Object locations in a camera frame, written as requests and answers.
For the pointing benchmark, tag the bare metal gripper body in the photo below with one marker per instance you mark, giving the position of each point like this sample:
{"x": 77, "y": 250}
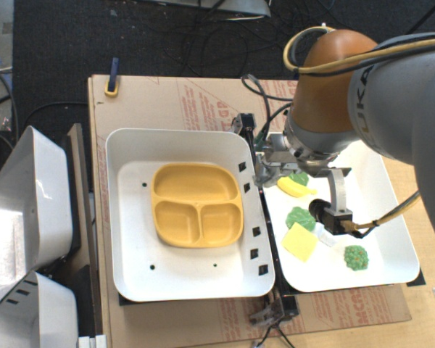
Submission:
{"x": 281, "y": 151}

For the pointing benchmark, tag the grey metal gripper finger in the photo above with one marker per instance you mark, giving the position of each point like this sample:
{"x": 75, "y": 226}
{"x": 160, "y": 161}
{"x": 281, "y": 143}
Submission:
{"x": 273, "y": 174}
{"x": 259, "y": 180}

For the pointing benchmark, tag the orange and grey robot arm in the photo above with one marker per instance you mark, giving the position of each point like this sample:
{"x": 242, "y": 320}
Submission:
{"x": 384, "y": 96}

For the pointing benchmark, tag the yellow banana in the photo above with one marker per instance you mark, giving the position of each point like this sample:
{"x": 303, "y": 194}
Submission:
{"x": 293, "y": 189}

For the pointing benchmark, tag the green lettuce leaf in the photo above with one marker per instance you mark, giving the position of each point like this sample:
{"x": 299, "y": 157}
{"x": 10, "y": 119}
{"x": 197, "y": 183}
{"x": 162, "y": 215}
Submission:
{"x": 299, "y": 216}
{"x": 300, "y": 178}

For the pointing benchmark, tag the thin black rod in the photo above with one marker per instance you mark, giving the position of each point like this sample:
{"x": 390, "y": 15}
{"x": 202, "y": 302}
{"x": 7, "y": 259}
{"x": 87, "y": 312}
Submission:
{"x": 272, "y": 230}

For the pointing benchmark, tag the yellow divided plate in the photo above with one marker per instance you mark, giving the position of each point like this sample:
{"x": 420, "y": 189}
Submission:
{"x": 197, "y": 205}

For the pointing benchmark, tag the yellow cheese slice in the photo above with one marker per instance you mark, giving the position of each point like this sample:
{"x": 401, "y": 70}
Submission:
{"x": 299, "y": 243}

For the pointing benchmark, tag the small white block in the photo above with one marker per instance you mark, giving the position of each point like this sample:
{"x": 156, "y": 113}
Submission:
{"x": 327, "y": 238}

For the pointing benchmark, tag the brown cardboard board red print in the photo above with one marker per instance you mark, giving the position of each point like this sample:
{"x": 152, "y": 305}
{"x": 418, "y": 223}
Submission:
{"x": 174, "y": 103}

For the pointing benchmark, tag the green broccoli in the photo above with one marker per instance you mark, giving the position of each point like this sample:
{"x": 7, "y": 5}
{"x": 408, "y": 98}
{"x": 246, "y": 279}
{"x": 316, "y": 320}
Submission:
{"x": 356, "y": 257}

